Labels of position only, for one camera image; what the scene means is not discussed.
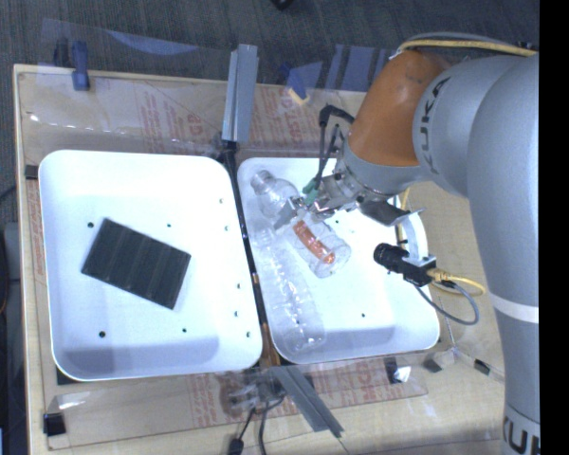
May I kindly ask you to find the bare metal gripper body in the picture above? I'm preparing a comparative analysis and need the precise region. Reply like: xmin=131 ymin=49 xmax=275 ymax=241
xmin=291 ymin=170 xmax=367 ymax=218

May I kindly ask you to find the small clear plastic bottle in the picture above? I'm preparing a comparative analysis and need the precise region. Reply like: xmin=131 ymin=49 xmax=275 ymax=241
xmin=249 ymin=169 xmax=304 ymax=220

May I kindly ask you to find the clear bottle with orange label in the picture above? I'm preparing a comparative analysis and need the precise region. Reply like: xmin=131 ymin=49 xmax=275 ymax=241
xmin=288 ymin=217 xmax=353 ymax=280

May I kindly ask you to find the long clear plastic bottle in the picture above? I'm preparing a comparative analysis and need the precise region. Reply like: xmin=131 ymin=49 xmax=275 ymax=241
xmin=253 ymin=228 xmax=328 ymax=355

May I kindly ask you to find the white plastic tray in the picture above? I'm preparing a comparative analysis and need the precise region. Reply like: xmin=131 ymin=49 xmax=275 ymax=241
xmin=37 ymin=148 xmax=264 ymax=382
xmin=236 ymin=156 xmax=441 ymax=365

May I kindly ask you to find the black ribbed rectangular pad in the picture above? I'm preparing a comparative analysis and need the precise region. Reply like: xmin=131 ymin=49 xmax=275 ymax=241
xmin=80 ymin=217 xmax=193 ymax=311

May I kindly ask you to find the pale board with red print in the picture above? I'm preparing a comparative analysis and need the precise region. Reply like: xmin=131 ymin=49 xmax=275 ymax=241
xmin=12 ymin=63 xmax=507 ymax=455

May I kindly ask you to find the black cylinder on white bracket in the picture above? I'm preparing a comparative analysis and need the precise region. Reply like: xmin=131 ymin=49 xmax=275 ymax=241
xmin=373 ymin=206 xmax=438 ymax=288

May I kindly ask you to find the black block with thin wires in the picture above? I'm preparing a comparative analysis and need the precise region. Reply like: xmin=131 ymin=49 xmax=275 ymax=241
xmin=226 ymin=370 xmax=286 ymax=411
xmin=211 ymin=136 xmax=241 ymax=158

